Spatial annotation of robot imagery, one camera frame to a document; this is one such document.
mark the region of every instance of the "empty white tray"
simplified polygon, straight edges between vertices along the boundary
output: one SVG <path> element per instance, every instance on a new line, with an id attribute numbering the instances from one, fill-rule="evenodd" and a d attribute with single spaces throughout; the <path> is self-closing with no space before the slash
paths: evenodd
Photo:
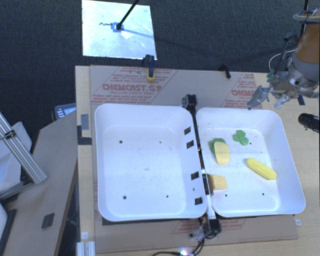
<path id="1" fill-rule="evenodd" d="M 207 209 L 190 113 L 103 104 L 95 111 L 98 208 L 110 221 L 187 219 Z"/>
<path id="2" fill-rule="evenodd" d="M 223 217 L 298 214 L 306 201 L 280 117 L 261 109 L 202 108 L 196 115 L 205 170 L 225 176 L 228 189 L 215 190 L 212 207 Z M 237 130 L 249 144 L 233 140 Z M 208 142 L 222 138 L 230 148 L 230 162 L 217 164 Z M 249 169 L 248 158 L 272 168 L 267 180 Z"/>

